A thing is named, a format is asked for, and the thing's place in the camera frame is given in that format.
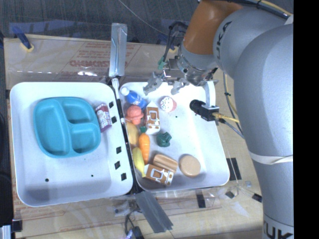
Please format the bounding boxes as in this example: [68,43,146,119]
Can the blue divided plate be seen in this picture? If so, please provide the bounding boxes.
[32,97,102,158]

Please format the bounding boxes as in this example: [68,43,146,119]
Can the brown cardboard board red print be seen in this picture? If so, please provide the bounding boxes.
[3,34,264,239]

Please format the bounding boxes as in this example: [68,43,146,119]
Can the tan hot dog bun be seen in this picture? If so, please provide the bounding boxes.
[152,153,179,173]

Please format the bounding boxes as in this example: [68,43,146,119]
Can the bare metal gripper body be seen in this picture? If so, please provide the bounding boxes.
[163,55,219,87]

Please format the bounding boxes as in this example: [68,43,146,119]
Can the purple and white carton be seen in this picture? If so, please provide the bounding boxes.
[94,103,113,133]

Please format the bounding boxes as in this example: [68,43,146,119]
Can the yellow banana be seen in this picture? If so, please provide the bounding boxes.
[132,146,146,178]

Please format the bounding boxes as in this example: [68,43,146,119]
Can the white plastic tray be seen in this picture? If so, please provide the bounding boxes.
[9,81,134,207]
[119,81,230,192]

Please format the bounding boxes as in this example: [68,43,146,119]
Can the round tan biscuit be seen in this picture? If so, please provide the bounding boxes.
[178,154,201,178]

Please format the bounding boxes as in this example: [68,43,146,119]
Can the blue and white bottle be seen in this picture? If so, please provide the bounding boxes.
[120,87,148,110]

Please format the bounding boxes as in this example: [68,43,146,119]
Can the yellow lemon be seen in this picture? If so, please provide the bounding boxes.
[126,121,140,146]

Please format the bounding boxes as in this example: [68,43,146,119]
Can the green broccoli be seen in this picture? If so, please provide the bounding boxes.
[156,131,172,148]

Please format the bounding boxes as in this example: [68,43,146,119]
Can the orange carrot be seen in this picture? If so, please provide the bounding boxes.
[138,126,151,165]

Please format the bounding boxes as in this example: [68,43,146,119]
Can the pink sprinkled cupcake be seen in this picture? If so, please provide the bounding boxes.
[159,96,177,113]

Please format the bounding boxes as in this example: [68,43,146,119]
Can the black cylinder on white bracket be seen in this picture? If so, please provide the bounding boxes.
[189,80,220,122]

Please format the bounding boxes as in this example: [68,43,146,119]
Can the brown and white carton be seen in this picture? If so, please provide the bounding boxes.
[143,163,174,187]
[144,100,161,135]

